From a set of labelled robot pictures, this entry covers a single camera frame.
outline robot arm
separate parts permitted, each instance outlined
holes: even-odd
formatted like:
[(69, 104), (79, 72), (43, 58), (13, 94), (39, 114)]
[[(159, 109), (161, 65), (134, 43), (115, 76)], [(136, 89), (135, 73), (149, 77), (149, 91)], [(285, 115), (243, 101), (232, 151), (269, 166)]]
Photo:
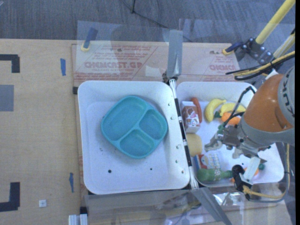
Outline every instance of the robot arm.
[(235, 187), (242, 191), (244, 185), (252, 186), (256, 169), (265, 162), (258, 157), (258, 152), (276, 142), (295, 143), (295, 67), (285, 75), (267, 79), (254, 94), (240, 123), (223, 127), (204, 148), (215, 150), (222, 143), (227, 149), (235, 147), (234, 158), (243, 154), (251, 159), (246, 172), (242, 167), (232, 168)]

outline blue divided plate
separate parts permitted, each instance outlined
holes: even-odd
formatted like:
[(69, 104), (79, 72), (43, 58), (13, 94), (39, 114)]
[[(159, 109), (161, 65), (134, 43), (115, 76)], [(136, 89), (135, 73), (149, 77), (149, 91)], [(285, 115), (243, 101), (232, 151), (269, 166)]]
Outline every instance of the blue divided plate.
[(132, 158), (151, 154), (166, 135), (165, 118), (148, 102), (127, 96), (117, 102), (101, 122), (104, 137)]

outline yellow pole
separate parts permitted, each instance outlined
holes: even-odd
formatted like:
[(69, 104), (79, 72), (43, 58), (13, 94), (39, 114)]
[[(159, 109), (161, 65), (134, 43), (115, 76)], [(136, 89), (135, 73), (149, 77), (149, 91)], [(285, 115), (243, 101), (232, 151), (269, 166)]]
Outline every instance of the yellow pole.
[(287, 40), (273, 53), (274, 58), (279, 58), (284, 55), (295, 43), (296, 34), (291, 34)]
[(276, 28), (276, 26), (281, 22), (285, 17), (288, 11), (294, 6), (296, 0), (285, 0), (281, 5), (279, 10), (274, 14), (268, 24), (264, 27), (262, 32), (255, 39), (257, 44), (263, 44), (271, 32)]

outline yellow banana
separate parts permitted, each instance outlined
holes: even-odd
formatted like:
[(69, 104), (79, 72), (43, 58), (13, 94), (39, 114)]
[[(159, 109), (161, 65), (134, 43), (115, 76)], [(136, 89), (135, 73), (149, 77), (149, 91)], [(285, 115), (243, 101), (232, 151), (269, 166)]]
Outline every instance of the yellow banana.
[[(225, 103), (221, 106), (220, 116), (223, 116), (224, 113), (232, 111), (235, 107), (235, 103)], [(244, 112), (246, 109), (243, 105), (239, 105), (236, 110), (236, 113)]]
[(205, 118), (208, 122), (211, 122), (214, 119), (215, 109), (225, 102), (226, 100), (214, 98), (208, 103), (208, 105), (205, 108)]

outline orange toy food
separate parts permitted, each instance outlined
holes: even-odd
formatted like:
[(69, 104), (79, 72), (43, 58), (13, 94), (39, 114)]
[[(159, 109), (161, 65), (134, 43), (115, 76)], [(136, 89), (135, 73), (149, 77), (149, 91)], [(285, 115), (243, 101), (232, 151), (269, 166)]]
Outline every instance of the orange toy food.
[[(223, 122), (225, 122), (227, 119), (229, 119), (230, 115), (231, 115), (230, 112), (225, 112), (225, 113), (223, 114), (223, 116), (221, 117), (221, 120), (222, 120)], [(231, 118), (231, 119), (229, 120), (228, 124), (229, 124), (229, 125), (236, 125), (236, 124), (238, 124), (239, 122), (240, 122), (240, 117), (233, 117), (233, 118)]]
[(199, 117), (199, 123), (202, 122), (202, 109), (200, 107), (200, 103), (198, 101), (198, 99), (196, 97), (193, 97), (191, 99), (191, 101), (195, 104), (195, 106), (197, 107), (197, 112), (198, 112), (198, 117)]

